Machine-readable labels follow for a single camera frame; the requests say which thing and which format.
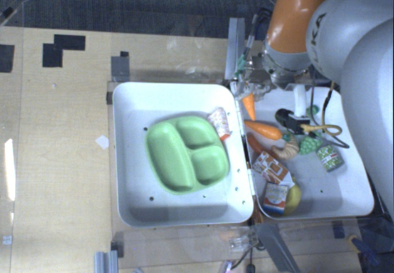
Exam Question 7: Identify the brown croissant bread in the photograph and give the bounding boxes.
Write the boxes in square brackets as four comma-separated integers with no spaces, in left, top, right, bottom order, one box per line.
[270,134,300,161]

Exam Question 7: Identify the green and white can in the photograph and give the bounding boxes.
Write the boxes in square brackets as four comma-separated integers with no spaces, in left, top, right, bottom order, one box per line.
[316,144,345,173]

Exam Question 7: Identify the green divided plate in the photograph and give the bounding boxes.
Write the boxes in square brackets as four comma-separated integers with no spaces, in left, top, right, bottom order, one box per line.
[144,115,230,195]

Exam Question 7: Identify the white plastic tray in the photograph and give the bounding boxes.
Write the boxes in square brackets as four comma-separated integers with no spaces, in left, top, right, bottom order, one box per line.
[112,81,255,229]
[236,85,376,221]

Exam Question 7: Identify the red orange sausage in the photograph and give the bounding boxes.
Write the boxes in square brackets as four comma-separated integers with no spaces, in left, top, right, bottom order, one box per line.
[247,132,266,156]

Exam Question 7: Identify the small orange carrot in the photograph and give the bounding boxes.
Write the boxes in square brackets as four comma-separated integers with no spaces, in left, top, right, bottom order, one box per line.
[241,92,257,121]

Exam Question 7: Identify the large orange carrot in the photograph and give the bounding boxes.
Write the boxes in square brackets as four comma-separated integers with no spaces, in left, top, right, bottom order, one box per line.
[244,120,292,142]

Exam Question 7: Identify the green grapes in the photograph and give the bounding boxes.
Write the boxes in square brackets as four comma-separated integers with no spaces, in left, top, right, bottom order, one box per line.
[298,136,323,156]

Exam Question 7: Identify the yellow green pear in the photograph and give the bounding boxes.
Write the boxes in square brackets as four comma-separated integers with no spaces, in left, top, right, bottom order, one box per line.
[283,177,303,217]

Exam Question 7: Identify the white and orange packet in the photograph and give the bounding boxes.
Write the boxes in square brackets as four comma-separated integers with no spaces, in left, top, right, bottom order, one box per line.
[206,107,232,142]

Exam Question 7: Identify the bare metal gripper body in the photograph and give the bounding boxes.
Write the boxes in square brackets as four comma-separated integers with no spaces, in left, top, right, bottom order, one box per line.
[245,54,310,94]

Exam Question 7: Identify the thin black and white rod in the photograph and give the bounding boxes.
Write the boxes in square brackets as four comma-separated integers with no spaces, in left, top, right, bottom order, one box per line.
[235,98,256,205]

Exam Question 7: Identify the orange and white carton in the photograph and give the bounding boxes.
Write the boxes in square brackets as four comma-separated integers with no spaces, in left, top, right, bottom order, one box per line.
[252,151,295,187]

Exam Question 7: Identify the white yellow and blue carton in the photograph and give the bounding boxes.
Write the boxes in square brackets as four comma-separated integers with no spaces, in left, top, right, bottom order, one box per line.
[262,182,289,216]

